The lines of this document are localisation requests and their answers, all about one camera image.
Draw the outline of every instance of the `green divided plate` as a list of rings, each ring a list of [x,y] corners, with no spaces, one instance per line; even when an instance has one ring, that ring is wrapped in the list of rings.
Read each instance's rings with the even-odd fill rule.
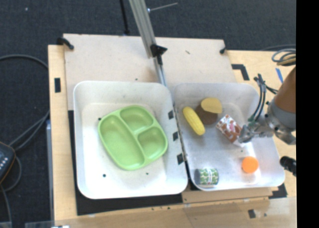
[[[98,132],[109,155],[125,170],[142,168],[167,150],[162,127],[142,106],[124,107],[104,116]]]

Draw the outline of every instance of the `metal pole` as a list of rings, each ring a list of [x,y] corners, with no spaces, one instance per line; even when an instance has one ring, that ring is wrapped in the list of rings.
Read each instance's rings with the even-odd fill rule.
[[[137,27],[142,37],[146,53],[148,57],[152,57],[154,59],[154,65],[159,78],[159,82],[166,86],[166,80],[162,65],[159,64],[157,57],[154,58],[151,50],[151,46],[154,44],[156,45],[156,40],[145,0],[129,0],[129,2]]]

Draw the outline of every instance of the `black bracket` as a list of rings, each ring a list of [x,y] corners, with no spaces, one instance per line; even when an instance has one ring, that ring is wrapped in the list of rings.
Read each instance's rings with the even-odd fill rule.
[[[70,42],[65,39],[64,37],[59,37],[57,40],[56,40],[56,44],[58,45],[67,45],[69,47],[70,50],[73,50],[74,49],[74,46],[72,44],[70,44]]]
[[[161,56],[166,51],[167,51],[167,48],[165,48],[165,47],[161,47],[161,46],[158,46],[156,44],[151,45],[152,55],[153,55],[153,57],[157,57],[159,65],[163,65],[163,61],[161,59]]]

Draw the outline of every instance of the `orange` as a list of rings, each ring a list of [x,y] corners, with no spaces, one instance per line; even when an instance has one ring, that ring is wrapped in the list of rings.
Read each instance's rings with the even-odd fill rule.
[[[243,159],[241,167],[246,173],[253,173],[258,169],[259,163],[255,157],[248,156]]]

